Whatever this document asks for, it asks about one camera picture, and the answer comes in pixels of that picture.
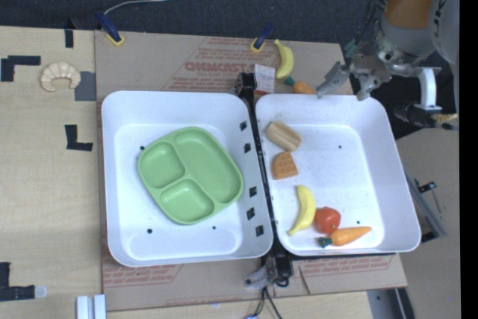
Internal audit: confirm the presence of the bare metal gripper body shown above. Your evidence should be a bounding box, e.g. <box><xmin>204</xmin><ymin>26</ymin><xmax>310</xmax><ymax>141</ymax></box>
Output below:
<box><xmin>347</xmin><ymin>43</ymin><xmax>423</xmax><ymax>87</ymax></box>

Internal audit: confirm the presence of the orange carrot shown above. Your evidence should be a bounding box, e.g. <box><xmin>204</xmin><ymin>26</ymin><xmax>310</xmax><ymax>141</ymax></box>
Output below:
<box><xmin>317</xmin><ymin>226</ymin><xmax>373</xmax><ymax>250</ymax></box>
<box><xmin>284</xmin><ymin>75</ymin><xmax>317</xmax><ymax>96</ymax></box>

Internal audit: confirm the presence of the yellow banana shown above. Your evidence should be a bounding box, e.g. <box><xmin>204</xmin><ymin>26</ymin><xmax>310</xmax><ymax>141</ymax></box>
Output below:
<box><xmin>273</xmin><ymin>38</ymin><xmax>296</xmax><ymax>81</ymax></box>
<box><xmin>287</xmin><ymin>184</ymin><xmax>317</xmax><ymax>238</ymax></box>

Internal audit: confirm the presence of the white packet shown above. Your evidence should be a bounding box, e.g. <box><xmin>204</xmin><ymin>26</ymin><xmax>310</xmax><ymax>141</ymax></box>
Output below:
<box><xmin>253</xmin><ymin>63</ymin><xmax>277</xmax><ymax>94</ymax></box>

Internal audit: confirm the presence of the tan bread roll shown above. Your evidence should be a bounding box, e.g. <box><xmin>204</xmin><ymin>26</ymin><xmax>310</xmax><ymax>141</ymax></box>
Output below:
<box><xmin>264</xmin><ymin>120</ymin><xmax>302</xmax><ymax>153</ymax></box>

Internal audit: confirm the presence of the white plastic tray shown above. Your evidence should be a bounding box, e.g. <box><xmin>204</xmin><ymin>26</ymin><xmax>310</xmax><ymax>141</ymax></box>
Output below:
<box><xmin>100</xmin><ymin>90</ymin><xmax>275</xmax><ymax>268</ymax></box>
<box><xmin>255</xmin><ymin>93</ymin><xmax>423</xmax><ymax>258</ymax></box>

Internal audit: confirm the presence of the orange waffle biscuit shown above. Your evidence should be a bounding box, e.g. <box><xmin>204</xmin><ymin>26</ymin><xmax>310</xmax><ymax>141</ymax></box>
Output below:
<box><xmin>270</xmin><ymin>150</ymin><xmax>299</xmax><ymax>181</ymax></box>

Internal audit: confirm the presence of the thin black rod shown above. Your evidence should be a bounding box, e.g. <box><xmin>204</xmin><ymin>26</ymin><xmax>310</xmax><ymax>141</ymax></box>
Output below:
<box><xmin>244</xmin><ymin>95</ymin><xmax>281</xmax><ymax>257</ymax></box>

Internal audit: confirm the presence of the red tomato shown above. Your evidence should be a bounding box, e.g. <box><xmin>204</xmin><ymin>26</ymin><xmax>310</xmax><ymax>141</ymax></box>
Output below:
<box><xmin>313</xmin><ymin>206</ymin><xmax>342</xmax><ymax>235</ymax></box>

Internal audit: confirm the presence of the green divided plate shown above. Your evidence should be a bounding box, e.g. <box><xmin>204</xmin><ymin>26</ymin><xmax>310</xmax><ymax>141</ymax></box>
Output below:
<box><xmin>137</xmin><ymin>126</ymin><xmax>245</xmax><ymax>226</ymax></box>

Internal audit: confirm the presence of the brown cardboard board, red print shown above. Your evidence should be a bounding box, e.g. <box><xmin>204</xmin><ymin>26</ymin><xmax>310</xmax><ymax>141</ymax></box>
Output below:
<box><xmin>93</xmin><ymin>29</ymin><xmax>409</xmax><ymax>312</ymax></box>

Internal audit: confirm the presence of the beige croissant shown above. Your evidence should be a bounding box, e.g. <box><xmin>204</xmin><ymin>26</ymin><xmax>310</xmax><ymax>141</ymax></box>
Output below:
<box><xmin>40</xmin><ymin>60</ymin><xmax>82</xmax><ymax>93</ymax></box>

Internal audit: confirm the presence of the black cylinder on white bracket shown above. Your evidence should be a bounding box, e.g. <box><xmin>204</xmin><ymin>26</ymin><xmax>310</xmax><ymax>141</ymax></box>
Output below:
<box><xmin>391</xmin><ymin>66</ymin><xmax>445</xmax><ymax>128</ymax></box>

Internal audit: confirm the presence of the black block with thin wires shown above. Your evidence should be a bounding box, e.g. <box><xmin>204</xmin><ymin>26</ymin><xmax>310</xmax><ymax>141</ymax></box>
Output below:
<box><xmin>232</xmin><ymin>72</ymin><xmax>259</xmax><ymax>99</ymax></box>
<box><xmin>261</xmin><ymin>253</ymin><xmax>297</xmax><ymax>287</ymax></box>

